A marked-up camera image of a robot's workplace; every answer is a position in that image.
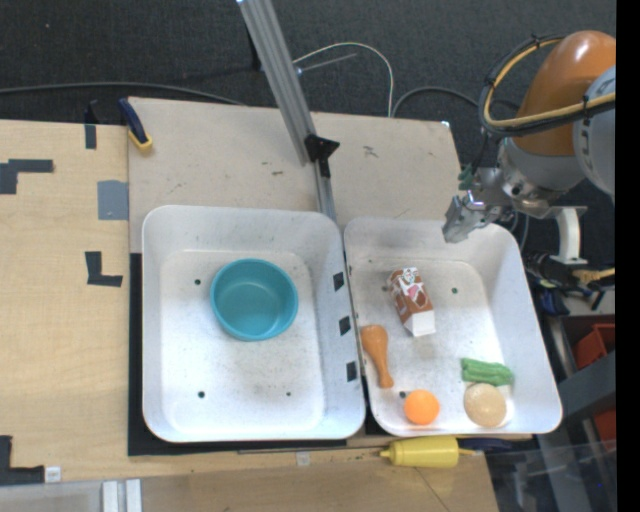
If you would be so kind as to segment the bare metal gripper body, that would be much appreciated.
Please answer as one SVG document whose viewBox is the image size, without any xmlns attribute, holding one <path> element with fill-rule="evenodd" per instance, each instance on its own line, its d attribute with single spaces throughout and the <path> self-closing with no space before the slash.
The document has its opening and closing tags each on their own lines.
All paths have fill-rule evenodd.
<svg viewBox="0 0 640 512">
<path fill-rule="evenodd" d="M 518 169 L 480 168 L 467 191 L 467 207 L 484 218 L 503 218 L 519 212 L 533 218 L 552 218 L 560 193 L 535 185 Z"/>
</svg>

